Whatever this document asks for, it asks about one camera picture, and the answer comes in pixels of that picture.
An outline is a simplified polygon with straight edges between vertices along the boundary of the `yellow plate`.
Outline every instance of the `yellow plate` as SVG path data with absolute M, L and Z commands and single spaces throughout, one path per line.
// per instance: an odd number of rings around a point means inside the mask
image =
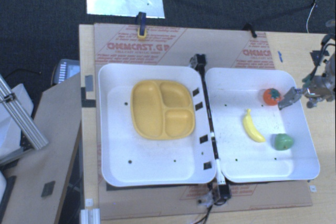
M 153 140 L 190 135 L 195 127 L 193 100 L 188 89 L 168 80 L 144 80 L 132 89 L 132 121 L 136 131 Z

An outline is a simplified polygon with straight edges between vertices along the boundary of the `gray device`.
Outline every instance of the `gray device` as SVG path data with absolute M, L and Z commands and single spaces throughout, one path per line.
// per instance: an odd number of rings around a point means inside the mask
M 78 60 L 61 59 L 55 68 L 52 84 L 59 84 L 80 72 Z

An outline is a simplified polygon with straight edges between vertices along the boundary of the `white bracket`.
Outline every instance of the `white bracket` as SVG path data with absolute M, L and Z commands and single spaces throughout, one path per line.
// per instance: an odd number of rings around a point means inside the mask
M 93 206 L 93 199 L 85 199 L 85 207 Z
M 80 224 L 100 224 L 100 209 L 83 209 L 80 211 Z
M 309 189 L 310 189 L 310 191 L 311 191 L 312 193 L 317 192 L 317 189 L 316 189 L 316 186 L 315 186 L 315 185 L 311 185 L 311 186 L 309 186 Z

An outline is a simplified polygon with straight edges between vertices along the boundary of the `tabletop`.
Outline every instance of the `tabletop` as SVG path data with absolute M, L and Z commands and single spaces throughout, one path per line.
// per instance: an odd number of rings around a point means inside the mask
M 80 25 L 81 87 L 85 79 L 95 73 L 94 26 Z M 302 85 L 302 78 L 311 72 L 313 62 L 309 52 L 319 50 L 324 34 L 273 33 L 266 32 L 269 48 L 276 69 L 291 74 L 296 85 Z M 96 98 L 96 87 L 85 93 L 87 100 Z M 308 183 L 313 206 L 277 208 L 235 212 L 216 212 L 209 216 L 207 223 L 331 223 L 336 218 L 336 167 L 335 167 L 335 103 L 320 102 L 308 109 L 302 98 L 303 110 L 320 162 L 319 176 Z M 84 197 L 90 199 L 86 209 L 99 207 L 97 176 L 97 125 L 96 108 L 82 108 L 82 140 L 84 168 Z M 203 215 L 178 215 L 145 217 L 118 220 L 102 220 L 103 224 L 113 223 L 193 223 Z

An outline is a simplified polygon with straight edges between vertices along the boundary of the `wooden table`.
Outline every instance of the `wooden table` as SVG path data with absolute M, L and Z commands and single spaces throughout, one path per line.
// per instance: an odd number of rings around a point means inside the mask
M 94 27 L 81 25 L 80 28 L 81 86 L 85 87 L 85 76 L 94 74 Z M 320 49 L 323 34 L 266 33 L 275 68 L 290 73 L 297 86 L 301 79 L 313 69 L 309 52 Z M 282 54 L 280 61 L 278 51 Z M 95 99 L 93 91 L 86 92 L 87 99 Z M 336 219 L 336 173 L 335 173 L 335 102 L 321 102 L 313 109 L 303 109 L 311 136 L 318 154 L 321 172 L 309 185 L 316 192 L 311 193 L 313 206 L 287 209 L 267 209 L 210 214 L 208 223 L 332 223 Z M 82 109 L 84 197 L 93 204 L 86 209 L 98 208 L 97 179 L 97 131 L 96 109 Z M 133 218 L 102 221 L 112 223 L 192 223 L 202 216 L 182 215 L 168 217 Z
M 6 178 L 15 176 L 16 180 L 3 224 L 58 223 L 80 138 L 79 86 L 78 74 L 43 93 L 34 122 L 49 144 L 4 171 Z M 48 183 L 54 188 L 42 197 Z

